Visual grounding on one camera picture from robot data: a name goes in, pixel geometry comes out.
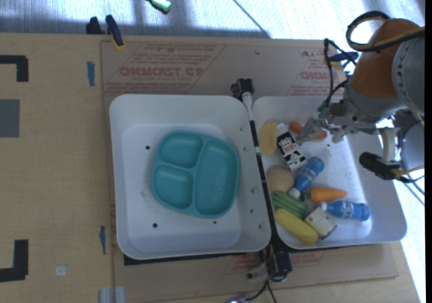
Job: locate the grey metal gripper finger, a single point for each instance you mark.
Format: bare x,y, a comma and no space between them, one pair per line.
339,135
308,131

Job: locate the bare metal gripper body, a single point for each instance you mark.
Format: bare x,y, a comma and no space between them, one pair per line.
351,119

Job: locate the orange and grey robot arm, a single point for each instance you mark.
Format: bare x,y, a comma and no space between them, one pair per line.
378,65

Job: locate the small orange carrot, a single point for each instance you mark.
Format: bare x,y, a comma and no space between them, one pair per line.
296,127

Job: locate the white cow print carton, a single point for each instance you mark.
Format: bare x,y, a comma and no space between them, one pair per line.
290,151

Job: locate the white plastic tray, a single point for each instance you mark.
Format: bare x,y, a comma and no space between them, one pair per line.
141,160
344,166

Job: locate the yellow toy chip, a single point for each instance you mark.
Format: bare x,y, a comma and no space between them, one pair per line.
268,139

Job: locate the blue bottle white cap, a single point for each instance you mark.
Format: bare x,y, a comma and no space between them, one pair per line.
347,210
308,173

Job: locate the beige round bread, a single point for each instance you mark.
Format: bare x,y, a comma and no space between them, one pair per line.
279,178

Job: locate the thin black and white rod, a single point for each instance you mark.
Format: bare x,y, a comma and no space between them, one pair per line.
260,160

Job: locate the orange carrot green top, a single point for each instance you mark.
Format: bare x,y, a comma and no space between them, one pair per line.
325,194

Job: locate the green bean pods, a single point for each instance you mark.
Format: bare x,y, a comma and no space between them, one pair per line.
288,204

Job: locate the yellow corn cob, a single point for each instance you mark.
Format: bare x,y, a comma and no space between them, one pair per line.
297,226

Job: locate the teal divided plate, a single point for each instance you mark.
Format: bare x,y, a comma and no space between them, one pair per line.
209,177

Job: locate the brown cardboard board red print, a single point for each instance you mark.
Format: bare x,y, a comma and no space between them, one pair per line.
189,69

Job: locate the small green bottle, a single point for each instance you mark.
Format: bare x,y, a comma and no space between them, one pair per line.
158,2

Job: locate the black cylinder on white bracket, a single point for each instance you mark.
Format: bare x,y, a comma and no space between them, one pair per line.
374,163

